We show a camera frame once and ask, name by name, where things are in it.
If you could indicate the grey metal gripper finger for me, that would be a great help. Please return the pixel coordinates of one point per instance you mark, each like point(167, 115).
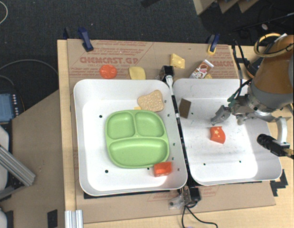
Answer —
point(242, 119)
point(220, 116)

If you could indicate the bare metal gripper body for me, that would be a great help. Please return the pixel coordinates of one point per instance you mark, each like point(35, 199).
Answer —
point(246, 108)

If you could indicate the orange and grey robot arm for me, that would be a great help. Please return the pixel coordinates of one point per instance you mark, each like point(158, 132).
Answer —
point(272, 70)

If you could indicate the small yellow toy piece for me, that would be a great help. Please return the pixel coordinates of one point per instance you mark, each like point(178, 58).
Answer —
point(137, 108)
point(208, 76)

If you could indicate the thin black and white rod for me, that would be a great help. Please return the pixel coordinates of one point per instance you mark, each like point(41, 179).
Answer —
point(178, 117)

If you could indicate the white plastic tray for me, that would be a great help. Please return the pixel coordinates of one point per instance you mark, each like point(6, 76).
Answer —
point(222, 160)
point(94, 151)

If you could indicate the white toy milk carton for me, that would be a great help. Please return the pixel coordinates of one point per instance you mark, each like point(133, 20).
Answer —
point(201, 69)

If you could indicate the yellow toy cheese wedge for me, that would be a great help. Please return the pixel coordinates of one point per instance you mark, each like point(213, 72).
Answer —
point(177, 61)

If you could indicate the tan toy bread slice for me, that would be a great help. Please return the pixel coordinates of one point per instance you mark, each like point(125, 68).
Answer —
point(151, 101)

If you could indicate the orange toy block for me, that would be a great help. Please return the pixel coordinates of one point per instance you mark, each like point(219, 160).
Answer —
point(163, 168)

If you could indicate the green divided plate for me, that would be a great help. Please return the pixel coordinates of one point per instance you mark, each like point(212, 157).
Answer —
point(137, 148)

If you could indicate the orange toy tomato slice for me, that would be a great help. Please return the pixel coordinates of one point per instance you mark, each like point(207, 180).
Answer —
point(108, 71)

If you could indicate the brown cardboard board red print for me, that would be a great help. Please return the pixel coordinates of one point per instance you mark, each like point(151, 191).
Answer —
point(127, 205)

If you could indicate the black cylinder on white bracket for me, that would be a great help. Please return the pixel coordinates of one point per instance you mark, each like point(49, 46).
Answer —
point(271, 144)

